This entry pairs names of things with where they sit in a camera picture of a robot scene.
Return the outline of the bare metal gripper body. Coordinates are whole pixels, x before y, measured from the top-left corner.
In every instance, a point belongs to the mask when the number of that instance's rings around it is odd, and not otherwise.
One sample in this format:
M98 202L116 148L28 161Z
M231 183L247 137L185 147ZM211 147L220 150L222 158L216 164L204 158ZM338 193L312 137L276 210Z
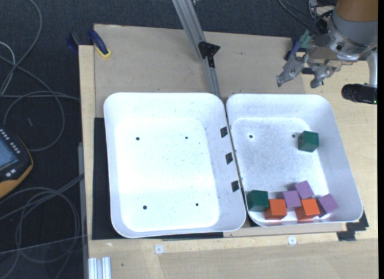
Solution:
M366 60L377 48L377 21L329 20L327 32L317 34L307 46L308 62L353 63Z

